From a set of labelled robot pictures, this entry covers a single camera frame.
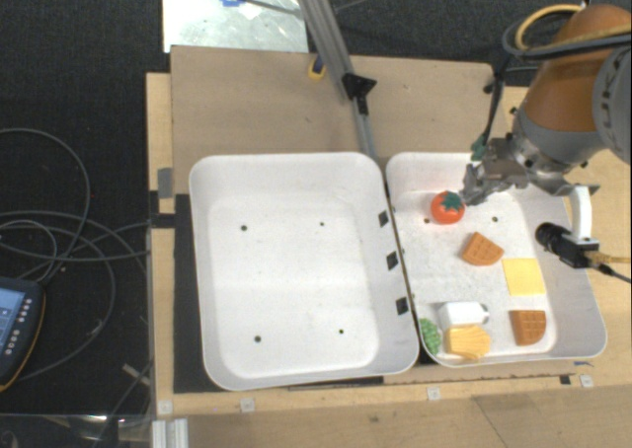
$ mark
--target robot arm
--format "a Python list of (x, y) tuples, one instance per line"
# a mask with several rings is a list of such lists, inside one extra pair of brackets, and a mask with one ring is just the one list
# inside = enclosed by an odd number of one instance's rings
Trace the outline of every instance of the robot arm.
[[(614, 6), (588, 6), (560, 30), (556, 42), (629, 24)], [(491, 139), (480, 164), (467, 166), (461, 192), (476, 205), (510, 187), (536, 185), (569, 195), (564, 179), (609, 148), (630, 163), (630, 47), (570, 55), (542, 64), (515, 115), (512, 132)], [(597, 187), (590, 187), (591, 192)]]

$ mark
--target wooden table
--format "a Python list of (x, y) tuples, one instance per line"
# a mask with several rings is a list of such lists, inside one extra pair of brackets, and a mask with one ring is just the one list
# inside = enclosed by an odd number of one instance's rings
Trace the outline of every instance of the wooden table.
[[(378, 80), (368, 100), (382, 166), (399, 151), (467, 151), (482, 131), (489, 105), (482, 89), (492, 77), (487, 65), (353, 62), (358, 74)], [(189, 169), (206, 155), (357, 150), (351, 107), (328, 80), (306, 77), (308, 63), (300, 53), (174, 47), (171, 74), (147, 76), (150, 189), (161, 214), (174, 212), (174, 193), (188, 192)], [(524, 92), (507, 89), (506, 113)], [(494, 133), (505, 129), (499, 116)], [(605, 252), (629, 256), (629, 168), (602, 152), (571, 178), (602, 185), (592, 200), (593, 235)], [(615, 446), (630, 438), (621, 414), (632, 411), (630, 286), (622, 281), (590, 272), (608, 345), (579, 365), (418, 366), (372, 387), (176, 394), (174, 245), (173, 229), (151, 230), (155, 404), (158, 417), (190, 419), (191, 446), (208, 446), (211, 436), (213, 447), (589, 446), (597, 437)], [(580, 375), (594, 387), (582, 387)], [(563, 385), (561, 376), (570, 383)], [(429, 389), (436, 388), (441, 399), (430, 401)], [(254, 413), (241, 413), (243, 399), (254, 400)], [(528, 444), (533, 429), (540, 437)]]

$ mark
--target metal pole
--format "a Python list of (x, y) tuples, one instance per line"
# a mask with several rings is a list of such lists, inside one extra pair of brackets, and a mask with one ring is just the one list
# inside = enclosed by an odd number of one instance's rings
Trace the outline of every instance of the metal pole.
[(376, 161), (377, 154), (364, 102), (365, 93), (360, 97), (352, 97), (348, 94), (343, 83), (345, 75), (354, 74), (354, 67), (332, 6), (329, 0), (298, 0), (298, 3), (303, 11), (309, 32), (316, 43), (318, 54), (327, 66), (334, 84), (345, 99), (349, 98), (353, 102), (355, 127), (360, 149)]

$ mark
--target black carpet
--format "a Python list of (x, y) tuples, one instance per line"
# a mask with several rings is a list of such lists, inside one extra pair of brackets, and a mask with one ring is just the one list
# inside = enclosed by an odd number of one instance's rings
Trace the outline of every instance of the black carpet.
[[(580, 1), (374, 0), (341, 11), (339, 22), (353, 53), (496, 63), (509, 23), (547, 4)], [(630, 0), (594, 2), (630, 8)], [(148, 217), (144, 75), (169, 69), (161, 16), (161, 0), (0, 0), (0, 128), (42, 129), (67, 142), (90, 174), (90, 217), (111, 228)], [(0, 136), (0, 212), (79, 214), (82, 190), (63, 150), (38, 137)], [(142, 229), (125, 236), (144, 249)], [(46, 251), (38, 233), (23, 240)], [(109, 255), (124, 253), (112, 243), (104, 247)], [(0, 252), (0, 275), (24, 267)], [(117, 403), (131, 383), (121, 367), (144, 367), (148, 336), (144, 274), (133, 261), (113, 268), (118, 291), (104, 331), (65, 365), (1, 394), (0, 412), (103, 412)], [(61, 271), (48, 289), (44, 327), (25, 373), (82, 344), (103, 320), (109, 295), (102, 264)], [(146, 394), (138, 387), (121, 410), (140, 411)]]

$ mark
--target toy food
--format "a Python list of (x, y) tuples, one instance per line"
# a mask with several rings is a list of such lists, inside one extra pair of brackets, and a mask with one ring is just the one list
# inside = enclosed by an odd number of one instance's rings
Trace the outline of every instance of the toy food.
[(445, 351), (469, 360), (481, 358), (491, 345), (490, 335), (478, 326), (451, 327), (445, 333)]
[(475, 232), (465, 245), (461, 257), (464, 261), (474, 265), (491, 265), (499, 261), (504, 252), (501, 247), (482, 234)]
[(422, 329), (422, 338), (426, 344), (426, 349), (431, 355), (436, 355), (439, 347), (441, 346), (441, 336), (438, 334), (436, 325), (427, 318), (421, 318), (419, 323)]
[(463, 218), (463, 213), (465, 213), (465, 204), (458, 193), (445, 190), (434, 196), (431, 214), (437, 223), (456, 223)]
[(536, 344), (546, 331), (546, 313), (543, 311), (510, 311), (513, 337), (518, 346)]
[(546, 293), (536, 259), (503, 259), (503, 271), (511, 296)]
[(490, 318), (485, 306), (474, 301), (446, 302), (437, 312), (439, 325), (445, 331), (453, 326), (486, 324)]

